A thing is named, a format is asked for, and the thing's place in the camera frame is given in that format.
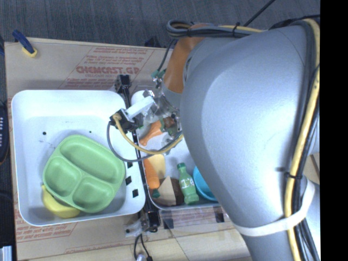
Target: cable tie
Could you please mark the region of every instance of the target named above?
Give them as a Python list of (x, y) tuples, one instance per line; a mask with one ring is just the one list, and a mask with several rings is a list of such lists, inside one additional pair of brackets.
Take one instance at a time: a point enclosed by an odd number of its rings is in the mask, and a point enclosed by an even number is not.
[(192, 29), (191, 29), (191, 28), (187, 29), (187, 36), (188, 36), (188, 37), (192, 37), (192, 35), (191, 35), (191, 31), (192, 31)]
[(234, 38), (234, 31), (237, 29), (237, 27), (240, 26), (240, 22), (237, 22), (232, 30), (232, 37)]
[(307, 216), (308, 209), (312, 204), (312, 200), (315, 194), (315, 186), (311, 181), (307, 181), (307, 186), (303, 194), (302, 206), (300, 210), (296, 213), (293, 213), (289, 217), (285, 217), (283, 219), (276, 220), (267, 225), (262, 225), (259, 227), (243, 227), (234, 224), (235, 229), (245, 236), (251, 237), (261, 237), (266, 235), (271, 235), (274, 233), (278, 233), (281, 231), (287, 231), (296, 225), (298, 225), (302, 220), (304, 220)]
[(294, 175), (291, 175), (289, 172), (286, 172), (284, 173), (285, 175), (285, 178), (292, 178), (292, 179), (295, 179), (295, 180), (301, 180), (302, 179), (302, 175), (301, 176), (294, 176)]

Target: green plate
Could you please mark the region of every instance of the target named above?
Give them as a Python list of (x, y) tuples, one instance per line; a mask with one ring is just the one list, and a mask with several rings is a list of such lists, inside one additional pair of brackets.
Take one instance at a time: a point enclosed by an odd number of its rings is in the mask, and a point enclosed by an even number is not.
[(125, 177), (111, 150), (83, 135), (65, 138), (50, 156), (43, 183), (56, 199), (86, 213), (106, 208)]

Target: white strap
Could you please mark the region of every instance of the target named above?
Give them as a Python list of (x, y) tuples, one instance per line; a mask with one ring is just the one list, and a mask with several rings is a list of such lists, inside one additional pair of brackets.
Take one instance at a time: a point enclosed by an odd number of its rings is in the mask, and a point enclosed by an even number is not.
[(281, 231), (286, 231), (298, 225), (307, 215), (310, 204), (312, 203), (315, 194), (315, 186), (311, 181), (307, 181), (306, 190), (304, 191), (301, 209), (286, 217), (267, 225), (255, 228), (248, 228), (234, 224), (235, 229), (242, 235), (259, 237), (274, 234)]

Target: blue clamp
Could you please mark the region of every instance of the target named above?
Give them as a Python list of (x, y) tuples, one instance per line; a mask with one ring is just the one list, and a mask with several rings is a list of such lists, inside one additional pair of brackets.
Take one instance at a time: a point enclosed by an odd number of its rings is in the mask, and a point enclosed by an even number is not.
[(35, 57), (36, 54), (38, 53), (38, 51), (30, 44), (30, 42), (28, 41), (28, 39), (21, 33), (19, 32), (17, 29), (15, 29), (12, 33), (13, 37), (15, 37), (15, 39), (17, 41), (19, 41), (23, 48), (23, 52), (25, 52), (26, 55), (30, 56), (30, 57)]

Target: black clip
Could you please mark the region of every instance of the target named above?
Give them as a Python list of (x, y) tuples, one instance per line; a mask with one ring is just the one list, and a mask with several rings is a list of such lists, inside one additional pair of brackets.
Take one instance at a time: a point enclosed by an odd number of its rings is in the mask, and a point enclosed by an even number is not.
[(286, 172), (284, 173), (284, 176), (285, 178), (292, 178), (292, 179), (295, 179), (295, 180), (301, 180), (302, 179), (302, 175), (301, 176), (294, 176), (294, 175), (291, 175), (289, 172)]
[(187, 33), (186, 33), (187, 37), (192, 37), (191, 32), (192, 32), (191, 28), (187, 29)]
[(232, 30), (232, 37), (234, 38), (234, 31), (236, 30), (236, 28), (240, 26), (240, 22), (237, 22)]

